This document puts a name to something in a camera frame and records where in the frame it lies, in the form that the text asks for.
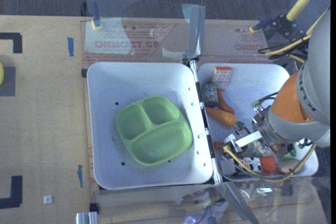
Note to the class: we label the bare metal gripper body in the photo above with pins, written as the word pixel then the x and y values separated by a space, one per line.
pixel 260 123

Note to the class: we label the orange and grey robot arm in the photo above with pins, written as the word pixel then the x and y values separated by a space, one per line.
pixel 288 106

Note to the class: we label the orange carrot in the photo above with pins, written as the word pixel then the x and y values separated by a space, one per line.
pixel 223 116

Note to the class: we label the red sausage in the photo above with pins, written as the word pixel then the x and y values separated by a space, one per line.
pixel 225 105

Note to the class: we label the black and white carton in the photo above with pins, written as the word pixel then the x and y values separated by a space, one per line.
pixel 252 164

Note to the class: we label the orange cube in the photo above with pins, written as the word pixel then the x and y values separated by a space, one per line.
pixel 268 164

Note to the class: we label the white plastic tray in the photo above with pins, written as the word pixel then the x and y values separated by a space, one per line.
pixel 105 112
pixel 257 81

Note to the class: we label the green toy vegetable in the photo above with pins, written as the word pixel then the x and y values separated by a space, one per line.
pixel 291 154

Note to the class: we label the small red toy piece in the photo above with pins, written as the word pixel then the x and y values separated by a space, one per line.
pixel 218 145

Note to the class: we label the beige bread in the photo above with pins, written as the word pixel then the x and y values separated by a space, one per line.
pixel 287 166

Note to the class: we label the green can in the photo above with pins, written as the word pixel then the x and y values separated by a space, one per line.
pixel 210 94

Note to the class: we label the orange and white carton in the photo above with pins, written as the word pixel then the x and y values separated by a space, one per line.
pixel 222 77

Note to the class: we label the brown cardboard board red print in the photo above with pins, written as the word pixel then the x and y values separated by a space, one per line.
pixel 223 42

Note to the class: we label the green divided plate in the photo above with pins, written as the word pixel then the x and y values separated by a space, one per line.
pixel 155 136

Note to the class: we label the small white square block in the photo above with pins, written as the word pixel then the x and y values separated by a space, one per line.
pixel 47 199

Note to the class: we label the yellow rounded object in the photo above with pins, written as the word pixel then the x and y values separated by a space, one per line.
pixel 1 73

